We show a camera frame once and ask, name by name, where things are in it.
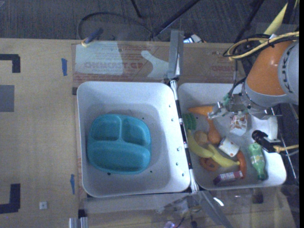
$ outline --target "gray carpet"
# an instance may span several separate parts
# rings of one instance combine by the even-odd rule
[[[138,18],[131,0],[0,0],[1,38],[77,39],[77,25],[90,18],[82,29],[94,29],[99,23],[125,25],[128,36],[122,39],[143,40],[143,31],[151,31],[168,21],[191,0],[135,0],[142,15]],[[270,23],[288,0],[265,0],[245,35],[257,32],[260,23]],[[196,33],[207,42],[233,42],[243,28],[253,0],[199,0],[171,26],[186,33]],[[298,23],[298,16],[293,16]],[[133,25],[142,29],[134,30]]]

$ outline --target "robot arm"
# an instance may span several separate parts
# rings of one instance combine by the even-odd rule
[[[287,40],[262,50],[239,94],[218,102],[209,118],[228,112],[250,113],[259,119],[270,115],[280,103],[299,104],[299,42]]]

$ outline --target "gray square patch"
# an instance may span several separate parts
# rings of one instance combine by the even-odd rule
[[[14,112],[15,86],[0,85],[0,112]]]

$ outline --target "toy food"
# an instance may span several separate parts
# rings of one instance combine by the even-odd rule
[[[233,161],[222,156],[212,144],[208,144],[208,150],[214,154],[213,156],[211,156],[211,158],[222,167],[240,165],[239,161]]]
[[[219,164],[211,158],[200,158],[199,164],[208,171],[216,171],[219,168]]]
[[[224,137],[218,145],[218,149],[222,150],[229,157],[234,157],[239,151],[240,146],[232,142],[228,137]]]
[[[203,146],[208,142],[208,136],[202,130],[197,130],[194,133],[194,139],[198,143],[198,145]]]
[[[192,136],[191,130],[189,130],[189,129],[187,130],[187,139],[188,139],[189,149],[196,155],[203,157],[203,158],[210,158],[214,155],[213,152],[199,146],[196,143],[194,137]]]
[[[235,172],[229,172],[229,173],[223,173],[218,175],[214,180],[214,185],[218,184],[225,184],[228,182],[233,182],[238,179],[241,179],[243,177],[243,174],[241,171],[235,171]]]
[[[241,179],[244,179],[246,177],[246,173],[247,173],[247,163],[246,163],[243,152],[238,151],[236,157],[237,157],[237,160],[239,161],[239,170],[243,174],[243,177]]]
[[[254,142],[249,145],[248,149],[250,152],[251,164],[257,171],[257,178],[259,180],[265,180],[265,159],[262,153],[262,146]]]
[[[247,131],[248,114],[234,115],[230,124],[230,132],[242,136]]]
[[[184,120],[185,129],[195,130],[196,129],[196,119],[192,113],[182,114]]]
[[[205,105],[205,106],[197,106],[188,108],[188,111],[195,114],[200,114],[206,116],[206,119],[209,123],[209,132],[208,132],[208,139],[212,144],[219,144],[221,141],[221,136],[217,129],[214,126],[213,120],[208,118],[208,113],[213,111],[213,106]]]

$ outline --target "white screw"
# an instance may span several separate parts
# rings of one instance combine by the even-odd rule
[[[47,209],[48,208],[48,202],[40,202],[39,203],[39,209]]]

